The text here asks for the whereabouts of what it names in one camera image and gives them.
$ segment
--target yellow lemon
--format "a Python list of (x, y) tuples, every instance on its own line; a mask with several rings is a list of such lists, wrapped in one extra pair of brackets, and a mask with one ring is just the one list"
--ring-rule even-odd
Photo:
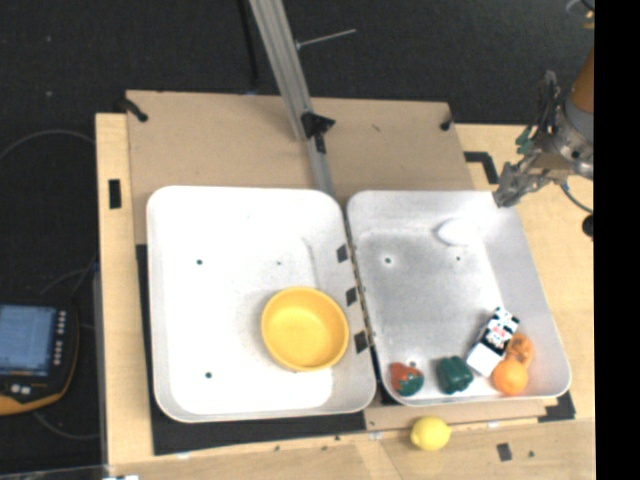
[(418, 448), (435, 451), (449, 442), (451, 427), (437, 416), (424, 416), (413, 424), (410, 437)]

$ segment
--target orange toy fruit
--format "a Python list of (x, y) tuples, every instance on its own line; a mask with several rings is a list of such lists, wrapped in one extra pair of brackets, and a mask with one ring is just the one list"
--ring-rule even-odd
[(506, 395), (517, 395), (529, 382), (527, 367), (513, 357), (500, 361), (491, 374), (496, 389)]

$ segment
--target wooden table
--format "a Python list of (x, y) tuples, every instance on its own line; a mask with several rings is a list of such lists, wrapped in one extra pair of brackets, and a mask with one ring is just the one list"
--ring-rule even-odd
[[(107, 463), (141, 478), (507, 478), (595, 476), (593, 246), (584, 212), (557, 187), (527, 196), (518, 211), (572, 366), (573, 420), (538, 423), (556, 400), (459, 404), (428, 410), (382, 406), (367, 429), (340, 436), (250, 443), (154, 455), (135, 245), (144, 206), (160, 186), (311, 187), (306, 147), (291, 137), (282, 101), (269, 96), (130, 91), (150, 118), (96, 116)], [(521, 127), (458, 125), (442, 130), (444, 103), (314, 100), (337, 121), (327, 135), (336, 197), (366, 188), (493, 190), (463, 151), (488, 152), (498, 169), (515, 160)], [(572, 192), (591, 204), (592, 185)], [(408, 428), (438, 414), (454, 429), (440, 452), (409, 444)], [(510, 460), (501, 459), (506, 445)]]

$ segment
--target yellow bowl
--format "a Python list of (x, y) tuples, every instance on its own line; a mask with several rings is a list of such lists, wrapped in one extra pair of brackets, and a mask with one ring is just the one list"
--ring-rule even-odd
[(342, 308), (325, 293), (308, 287), (275, 294), (262, 312), (261, 330), (271, 357), (300, 372), (333, 366), (349, 343)]

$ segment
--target green pepper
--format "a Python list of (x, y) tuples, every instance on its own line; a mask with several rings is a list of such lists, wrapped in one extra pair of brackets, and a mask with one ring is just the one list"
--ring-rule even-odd
[(473, 373), (458, 356), (441, 359), (436, 367), (438, 384), (447, 395), (464, 391), (473, 380)]

